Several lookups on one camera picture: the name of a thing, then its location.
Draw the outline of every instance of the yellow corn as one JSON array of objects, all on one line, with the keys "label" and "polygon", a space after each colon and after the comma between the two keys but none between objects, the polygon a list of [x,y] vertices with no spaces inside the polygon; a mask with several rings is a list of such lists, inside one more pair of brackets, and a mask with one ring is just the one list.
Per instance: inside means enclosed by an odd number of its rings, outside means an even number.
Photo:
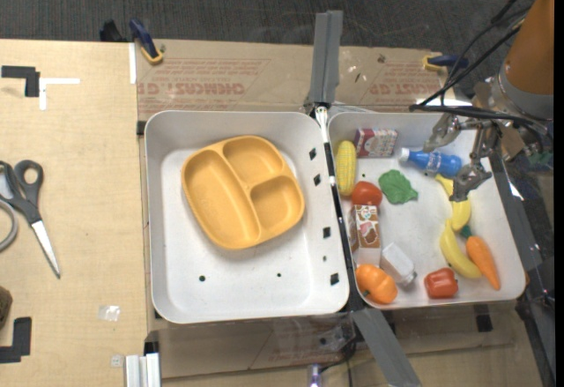
[{"label": "yellow corn", "polygon": [[354,188],[356,176],[356,151],[351,141],[341,141],[337,147],[335,159],[335,177],[338,191],[343,196],[350,196]]}]

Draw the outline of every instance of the orange plate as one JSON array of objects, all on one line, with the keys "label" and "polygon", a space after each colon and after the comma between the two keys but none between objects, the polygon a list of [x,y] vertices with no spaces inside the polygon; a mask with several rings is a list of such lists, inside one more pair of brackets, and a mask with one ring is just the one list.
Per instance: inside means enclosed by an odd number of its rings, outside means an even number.
[{"label": "orange plate", "polygon": [[245,249],[283,234],[301,219],[304,199],[278,149],[264,138],[229,138],[192,153],[182,187],[208,237]]}]

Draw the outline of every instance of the wooden table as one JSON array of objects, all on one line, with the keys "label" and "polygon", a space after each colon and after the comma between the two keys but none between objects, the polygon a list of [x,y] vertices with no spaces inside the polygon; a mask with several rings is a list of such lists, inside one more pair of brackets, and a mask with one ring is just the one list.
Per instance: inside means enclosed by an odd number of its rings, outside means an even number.
[{"label": "wooden table", "polygon": [[[33,66],[42,78],[80,79],[78,85],[48,86],[47,109],[40,110],[37,98],[24,96],[24,80],[0,78],[0,159],[12,165],[31,159],[44,167],[40,208],[62,273],[57,279],[20,217],[16,241],[0,253],[0,285],[13,296],[0,346],[11,345],[13,320],[30,316],[31,354],[19,363],[0,364],[0,385],[121,386],[119,356],[143,353],[148,323],[130,45],[4,40],[0,54],[1,65]],[[0,226],[3,218],[0,214]],[[100,315],[105,306],[119,307],[116,321]],[[494,319],[506,326],[499,344],[477,340],[447,351],[452,345],[443,340],[427,345],[434,350],[423,354],[409,347],[413,335],[423,334],[405,326],[400,342],[423,385],[541,385],[516,313],[506,307]],[[353,385],[386,385],[366,351],[358,352],[349,367]],[[302,385],[305,377],[304,368],[281,368],[163,384],[282,386]],[[325,386],[347,385],[347,366],[330,368],[324,381]]]}]

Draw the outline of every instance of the red tomato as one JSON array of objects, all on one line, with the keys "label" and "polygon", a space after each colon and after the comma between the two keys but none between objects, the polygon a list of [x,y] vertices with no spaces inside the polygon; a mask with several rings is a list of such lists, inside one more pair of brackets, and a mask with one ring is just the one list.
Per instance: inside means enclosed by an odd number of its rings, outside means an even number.
[{"label": "red tomato", "polygon": [[370,182],[358,182],[354,185],[351,196],[354,205],[380,205],[382,202],[382,191]]}]

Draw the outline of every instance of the scissors blade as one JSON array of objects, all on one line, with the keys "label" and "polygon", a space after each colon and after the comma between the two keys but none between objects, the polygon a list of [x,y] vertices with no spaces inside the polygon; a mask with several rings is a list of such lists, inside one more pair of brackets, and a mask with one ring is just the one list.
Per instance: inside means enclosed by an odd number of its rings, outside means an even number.
[{"label": "scissors blade", "polygon": [[56,262],[55,252],[53,251],[53,246],[51,246],[51,241],[47,235],[47,230],[45,229],[45,225],[43,224],[42,220],[36,221],[32,224],[33,231],[35,232],[35,236],[39,240],[39,244],[45,253],[45,257],[49,261],[51,268],[55,272],[55,275],[60,279],[61,278],[61,271],[59,270],[59,265]]}]

